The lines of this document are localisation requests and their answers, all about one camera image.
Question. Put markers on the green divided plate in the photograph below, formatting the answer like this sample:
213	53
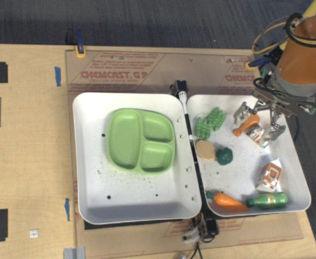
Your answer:
125	139

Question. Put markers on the small white square piece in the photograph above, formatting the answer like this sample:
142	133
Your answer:
34	233

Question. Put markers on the orange and white carton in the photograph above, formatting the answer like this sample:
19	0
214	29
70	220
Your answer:
269	175

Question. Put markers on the green toy broccoli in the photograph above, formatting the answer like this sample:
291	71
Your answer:
224	156

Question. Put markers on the red and white small can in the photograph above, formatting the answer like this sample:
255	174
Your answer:
256	132

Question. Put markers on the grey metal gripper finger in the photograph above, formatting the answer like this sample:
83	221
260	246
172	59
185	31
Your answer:
241	113
276	129

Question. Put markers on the brown cardboard board red print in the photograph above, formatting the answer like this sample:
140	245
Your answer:
206	69

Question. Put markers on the green plastic bottle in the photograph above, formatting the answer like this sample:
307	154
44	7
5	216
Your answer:
268	200

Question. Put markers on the orange toy carrot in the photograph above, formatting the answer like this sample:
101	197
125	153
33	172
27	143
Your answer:
228	201

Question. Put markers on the orange toy drumstick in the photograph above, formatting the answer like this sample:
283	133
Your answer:
248	124

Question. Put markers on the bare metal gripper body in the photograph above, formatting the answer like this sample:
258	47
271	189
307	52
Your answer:
287	102

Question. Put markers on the tan toy biscuit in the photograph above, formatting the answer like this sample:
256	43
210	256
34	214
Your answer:
205	150

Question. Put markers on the thin black and white rod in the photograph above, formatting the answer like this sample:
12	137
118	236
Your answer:
191	139

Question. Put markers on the white plastic tray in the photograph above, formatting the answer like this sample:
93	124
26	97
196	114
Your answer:
244	169
93	144

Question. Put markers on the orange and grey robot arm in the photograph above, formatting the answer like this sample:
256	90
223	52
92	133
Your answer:
301	58

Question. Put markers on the green textured toy vegetable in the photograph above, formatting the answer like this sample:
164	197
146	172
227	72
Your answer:
217	117
203	128

